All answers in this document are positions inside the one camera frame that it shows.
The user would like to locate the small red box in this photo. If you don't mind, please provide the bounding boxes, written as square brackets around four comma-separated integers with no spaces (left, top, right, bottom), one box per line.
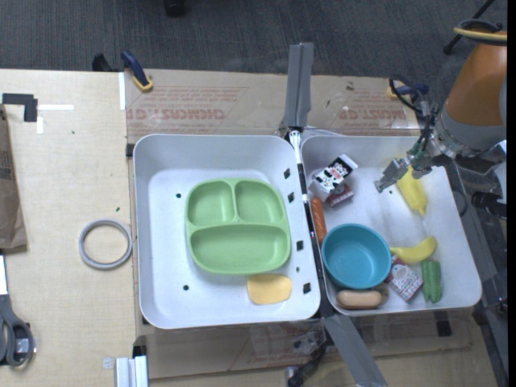
[323,183,356,210]

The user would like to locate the grey tape roll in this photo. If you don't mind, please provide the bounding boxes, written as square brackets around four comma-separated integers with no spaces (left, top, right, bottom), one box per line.
[77,218,134,271]

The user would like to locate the brown bread roll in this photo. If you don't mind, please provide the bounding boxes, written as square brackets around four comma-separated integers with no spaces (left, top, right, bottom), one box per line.
[335,289,384,310]

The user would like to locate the black cylinder on white bracket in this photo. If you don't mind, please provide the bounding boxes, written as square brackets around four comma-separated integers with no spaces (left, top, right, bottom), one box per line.
[470,140,508,220]

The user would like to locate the brown cardboard board red print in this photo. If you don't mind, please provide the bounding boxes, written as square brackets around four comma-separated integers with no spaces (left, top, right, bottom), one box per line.
[123,68,473,380]

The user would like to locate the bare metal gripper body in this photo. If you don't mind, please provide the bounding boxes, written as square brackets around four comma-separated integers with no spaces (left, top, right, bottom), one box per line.
[406,135,457,173]

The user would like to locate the yellow banana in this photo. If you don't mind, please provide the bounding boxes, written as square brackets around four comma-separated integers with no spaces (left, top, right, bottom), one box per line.
[389,235,438,265]

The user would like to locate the blue bowl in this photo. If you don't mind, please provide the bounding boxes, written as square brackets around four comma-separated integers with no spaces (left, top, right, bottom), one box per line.
[320,223,393,291]

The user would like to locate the yellow squeeze bottle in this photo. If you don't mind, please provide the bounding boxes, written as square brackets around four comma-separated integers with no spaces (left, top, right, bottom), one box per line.
[395,164,428,218]

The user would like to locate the brown paper bag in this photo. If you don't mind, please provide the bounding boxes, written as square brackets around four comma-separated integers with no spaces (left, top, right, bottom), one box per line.
[0,104,29,252]

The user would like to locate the thin black and white rod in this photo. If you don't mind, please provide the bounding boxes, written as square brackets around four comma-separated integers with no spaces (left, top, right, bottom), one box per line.
[287,129,325,318]

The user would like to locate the cow print milk carton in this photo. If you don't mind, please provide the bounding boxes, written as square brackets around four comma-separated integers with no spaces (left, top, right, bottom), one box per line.
[311,153,359,195]

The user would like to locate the yellow cheese slice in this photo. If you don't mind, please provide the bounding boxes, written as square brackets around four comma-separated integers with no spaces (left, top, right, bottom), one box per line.
[246,273,293,306]

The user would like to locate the green pea pod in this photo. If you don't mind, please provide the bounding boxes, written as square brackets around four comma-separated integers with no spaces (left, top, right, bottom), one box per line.
[420,259,443,304]

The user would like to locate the grey handled scissors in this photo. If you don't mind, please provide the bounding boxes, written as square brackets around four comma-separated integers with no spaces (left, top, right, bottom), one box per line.
[0,292,36,368]

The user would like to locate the green divided plate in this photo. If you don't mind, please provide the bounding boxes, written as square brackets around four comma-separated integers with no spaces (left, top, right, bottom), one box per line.
[185,177,293,276]

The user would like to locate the red and white carton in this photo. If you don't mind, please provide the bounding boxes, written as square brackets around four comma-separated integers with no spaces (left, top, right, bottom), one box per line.
[384,256,425,302]

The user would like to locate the white plastic tray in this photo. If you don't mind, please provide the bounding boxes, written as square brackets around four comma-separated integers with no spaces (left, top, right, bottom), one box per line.
[299,135,484,318]
[132,133,322,331]

